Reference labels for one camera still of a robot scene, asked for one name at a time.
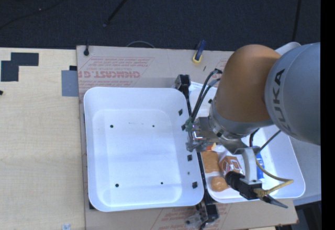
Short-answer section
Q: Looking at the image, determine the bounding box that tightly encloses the tan round toy biscuit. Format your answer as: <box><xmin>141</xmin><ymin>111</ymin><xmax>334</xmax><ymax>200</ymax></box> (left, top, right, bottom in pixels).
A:
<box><xmin>210</xmin><ymin>175</ymin><xmax>230</xmax><ymax>192</ymax></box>

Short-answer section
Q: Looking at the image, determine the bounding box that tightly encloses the black block with thin wires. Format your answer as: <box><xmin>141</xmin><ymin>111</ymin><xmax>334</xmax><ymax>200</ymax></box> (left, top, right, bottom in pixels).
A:
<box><xmin>173</xmin><ymin>74</ymin><xmax>192</xmax><ymax>91</ymax></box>
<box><xmin>184</xmin><ymin>202</ymin><xmax>220</xmax><ymax>230</ymax></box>

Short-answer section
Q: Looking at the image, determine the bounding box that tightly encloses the black cylinder on white bracket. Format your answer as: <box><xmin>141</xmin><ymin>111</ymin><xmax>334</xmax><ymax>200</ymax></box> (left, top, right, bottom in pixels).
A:
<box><xmin>224</xmin><ymin>146</ymin><xmax>263</xmax><ymax>201</ymax></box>

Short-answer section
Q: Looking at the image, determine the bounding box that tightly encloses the white plastic tray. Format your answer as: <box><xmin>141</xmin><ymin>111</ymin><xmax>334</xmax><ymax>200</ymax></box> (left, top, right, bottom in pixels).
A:
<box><xmin>83</xmin><ymin>86</ymin><xmax>205</xmax><ymax>213</ymax></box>
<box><xmin>188</xmin><ymin>81</ymin><xmax>306</xmax><ymax>204</ymax></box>

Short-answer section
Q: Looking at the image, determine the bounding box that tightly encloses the orange and white packet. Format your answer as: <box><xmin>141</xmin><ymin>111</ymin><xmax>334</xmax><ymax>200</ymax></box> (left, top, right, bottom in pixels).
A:
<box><xmin>218</xmin><ymin>155</ymin><xmax>245</xmax><ymax>175</ymax></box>

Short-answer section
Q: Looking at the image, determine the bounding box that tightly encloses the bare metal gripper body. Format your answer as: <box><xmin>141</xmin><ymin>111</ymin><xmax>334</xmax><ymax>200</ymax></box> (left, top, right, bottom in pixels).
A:
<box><xmin>192</xmin><ymin>116</ymin><xmax>252</xmax><ymax>155</ymax></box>

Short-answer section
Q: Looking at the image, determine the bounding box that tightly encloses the thin black rod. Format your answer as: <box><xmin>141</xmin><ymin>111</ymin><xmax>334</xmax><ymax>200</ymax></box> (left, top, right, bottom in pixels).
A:
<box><xmin>182</xmin><ymin>85</ymin><xmax>213</xmax><ymax>206</ymax></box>

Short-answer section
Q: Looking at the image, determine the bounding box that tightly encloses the brown cardboard board red print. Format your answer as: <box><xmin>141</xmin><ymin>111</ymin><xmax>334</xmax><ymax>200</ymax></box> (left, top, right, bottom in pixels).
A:
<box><xmin>75</xmin><ymin>45</ymin><xmax>299</xmax><ymax>230</ymax></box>

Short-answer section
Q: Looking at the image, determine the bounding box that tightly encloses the tan toy bread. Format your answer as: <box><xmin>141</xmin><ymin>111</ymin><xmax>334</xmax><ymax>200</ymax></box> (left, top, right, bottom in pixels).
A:
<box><xmin>200</xmin><ymin>150</ymin><xmax>221</xmax><ymax>174</ymax></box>

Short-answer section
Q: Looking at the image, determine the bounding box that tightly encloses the blue and white packet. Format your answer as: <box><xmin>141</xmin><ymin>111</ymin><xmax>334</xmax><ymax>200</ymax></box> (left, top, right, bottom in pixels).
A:
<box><xmin>255</xmin><ymin>153</ymin><xmax>266</xmax><ymax>180</ymax></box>

